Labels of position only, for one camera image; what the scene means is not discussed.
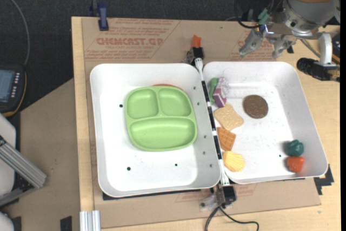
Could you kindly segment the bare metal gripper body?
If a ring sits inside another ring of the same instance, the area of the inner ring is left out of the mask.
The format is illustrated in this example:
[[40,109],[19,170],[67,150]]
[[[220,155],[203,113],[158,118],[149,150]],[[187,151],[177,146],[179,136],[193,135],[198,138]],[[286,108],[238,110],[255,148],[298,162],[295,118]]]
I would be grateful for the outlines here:
[[267,39],[318,39],[322,26],[322,13],[317,9],[303,10],[297,13],[291,7],[283,7],[273,12],[263,28],[263,35]]

